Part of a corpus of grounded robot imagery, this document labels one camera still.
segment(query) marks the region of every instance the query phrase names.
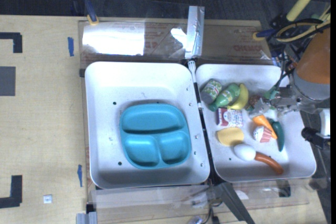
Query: small box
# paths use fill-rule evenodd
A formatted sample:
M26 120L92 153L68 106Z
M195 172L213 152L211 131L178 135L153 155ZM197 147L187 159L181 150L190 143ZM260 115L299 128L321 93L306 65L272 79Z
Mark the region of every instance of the small box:
M241 110L219 108L217 110L217 125L224 127L243 127Z

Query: green bottle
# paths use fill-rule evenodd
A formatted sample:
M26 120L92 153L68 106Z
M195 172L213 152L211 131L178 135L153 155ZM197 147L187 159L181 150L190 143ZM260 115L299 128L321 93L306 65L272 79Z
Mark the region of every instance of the green bottle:
M240 88L237 84L231 83L224 91L222 91L215 102L209 105L211 111L216 111L218 108L222 108L230 104L240 94Z

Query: white egg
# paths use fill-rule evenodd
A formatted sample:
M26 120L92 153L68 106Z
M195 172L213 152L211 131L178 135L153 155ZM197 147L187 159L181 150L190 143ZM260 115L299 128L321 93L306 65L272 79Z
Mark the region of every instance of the white egg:
M256 157L256 150L247 144L239 144L233 148L238 158L244 161L252 161Z

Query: toy carrot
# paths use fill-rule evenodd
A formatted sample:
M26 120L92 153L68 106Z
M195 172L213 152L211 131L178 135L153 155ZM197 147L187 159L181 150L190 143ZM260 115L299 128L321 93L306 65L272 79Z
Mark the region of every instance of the toy carrot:
M266 119L264 115L258 115L252 118L253 122L257 124L258 126L265 126L269 128L272 131L272 137L274 139L278 139L277 135L275 134L275 131L273 130L272 125L269 123L269 121Z

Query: dark green vegetable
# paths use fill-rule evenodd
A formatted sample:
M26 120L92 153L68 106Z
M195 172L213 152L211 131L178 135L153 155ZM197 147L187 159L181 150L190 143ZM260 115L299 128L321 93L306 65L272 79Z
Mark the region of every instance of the dark green vegetable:
M282 129L282 126L281 126L280 122L278 122L278 121L272 122L272 128L278 136L278 139L277 139L278 147L279 147L279 151L281 152L283 150L283 146L285 145L284 131Z

